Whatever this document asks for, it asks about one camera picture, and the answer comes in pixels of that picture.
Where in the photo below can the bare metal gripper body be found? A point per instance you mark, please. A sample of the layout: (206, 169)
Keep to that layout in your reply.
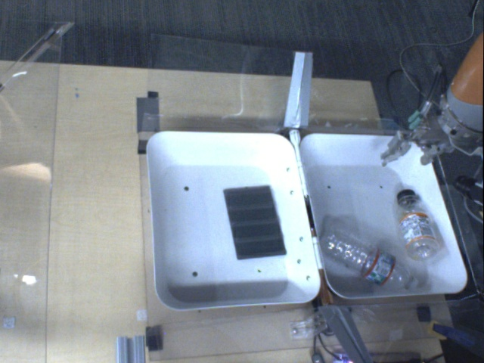
(455, 136)

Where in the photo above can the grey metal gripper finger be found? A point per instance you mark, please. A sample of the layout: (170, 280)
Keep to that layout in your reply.
(429, 155)
(395, 149)

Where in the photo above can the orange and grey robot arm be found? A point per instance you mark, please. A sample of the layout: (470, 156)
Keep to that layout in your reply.
(470, 74)

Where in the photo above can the white plastic tray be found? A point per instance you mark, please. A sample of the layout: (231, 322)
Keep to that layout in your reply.
(359, 187)
(189, 221)

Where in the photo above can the clear bottle with black cap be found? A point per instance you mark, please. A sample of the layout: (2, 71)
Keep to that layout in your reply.
(417, 229)

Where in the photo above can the thin black and white rod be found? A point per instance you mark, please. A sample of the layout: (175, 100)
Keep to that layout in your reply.
(302, 180)

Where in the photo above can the clear bottle with green label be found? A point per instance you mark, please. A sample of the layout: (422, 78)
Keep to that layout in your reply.
(359, 257)

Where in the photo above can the black ribbed rectangular pad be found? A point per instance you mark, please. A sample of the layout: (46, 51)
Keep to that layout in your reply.
(254, 221)

